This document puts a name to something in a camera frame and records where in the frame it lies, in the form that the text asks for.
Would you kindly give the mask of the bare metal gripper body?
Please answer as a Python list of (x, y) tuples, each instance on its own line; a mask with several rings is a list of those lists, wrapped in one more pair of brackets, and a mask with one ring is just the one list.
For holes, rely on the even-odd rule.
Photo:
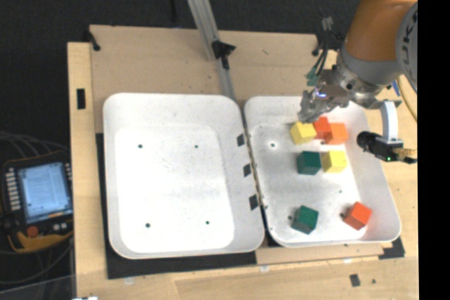
[(317, 98), (329, 100), (332, 110), (347, 107), (350, 102), (367, 110), (375, 110), (383, 105), (383, 101), (376, 98), (381, 90), (379, 86), (363, 81), (345, 68), (333, 67), (321, 72), (310, 96), (311, 102)]

